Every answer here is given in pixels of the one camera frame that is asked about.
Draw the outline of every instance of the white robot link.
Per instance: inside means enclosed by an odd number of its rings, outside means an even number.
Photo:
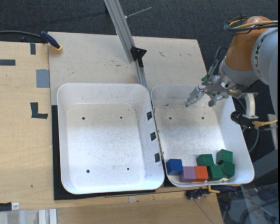
[[[231,119],[236,123],[246,128],[259,128],[277,122],[257,121],[254,100],[257,93],[246,93],[243,90],[257,80],[268,85],[278,118],[278,21],[263,16],[237,16],[227,20],[224,29],[234,33],[225,57],[221,63],[217,59],[223,49],[220,47],[207,75],[201,79],[202,86],[197,86],[190,97],[185,99],[186,107],[200,100],[204,94],[210,97],[209,106],[232,96],[244,98],[246,102],[245,114],[231,114]],[[218,65],[218,74],[214,75]]]

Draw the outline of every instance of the blue and yellow clamp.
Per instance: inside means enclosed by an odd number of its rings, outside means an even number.
[[[51,47],[54,48],[55,50],[60,51],[62,49],[62,45],[58,44],[58,42],[56,42],[56,40],[45,31],[42,31],[40,36],[42,39],[50,43]]]

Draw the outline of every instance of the red block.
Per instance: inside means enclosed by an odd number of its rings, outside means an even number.
[[[195,166],[196,180],[195,182],[204,182],[208,180],[209,174],[206,166]]]

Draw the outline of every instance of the block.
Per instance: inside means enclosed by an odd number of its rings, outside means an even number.
[[[169,159],[166,162],[166,169],[168,175],[180,175],[183,172],[181,159]]]
[[[223,161],[228,161],[228,162],[233,162],[232,158],[232,152],[221,149],[219,152],[217,152],[217,157],[216,157],[216,163],[221,164]]]
[[[209,178],[206,166],[195,166],[196,180],[195,182],[204,182]]]
[[[179,175],[180,182],[193,182],[196,180],[195,167],[183,166],[183,172]]]
[[[209,178],[207,181],[218,181],[224,178],[223,170],[220,165],[208,166],[207,171],[209,173]]]
[[[196,158],[197,166],[214,166],[212,154],[201,154]]]
[[[225,178],[231,178],[232,176],[234,176],[235,165],[232,162],[223,161],[220,166],[223,170]]]

